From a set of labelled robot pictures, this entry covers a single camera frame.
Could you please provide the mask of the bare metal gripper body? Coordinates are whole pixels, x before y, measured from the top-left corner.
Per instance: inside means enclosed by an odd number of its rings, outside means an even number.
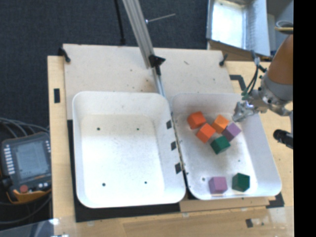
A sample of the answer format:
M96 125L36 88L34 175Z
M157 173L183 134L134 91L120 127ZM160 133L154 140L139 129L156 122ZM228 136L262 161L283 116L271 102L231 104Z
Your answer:
M286 108L289 101L281 100L268 89L252 90L244 96L245 106L254 114L266 113L268 110L279 116L289 116L292 111Z

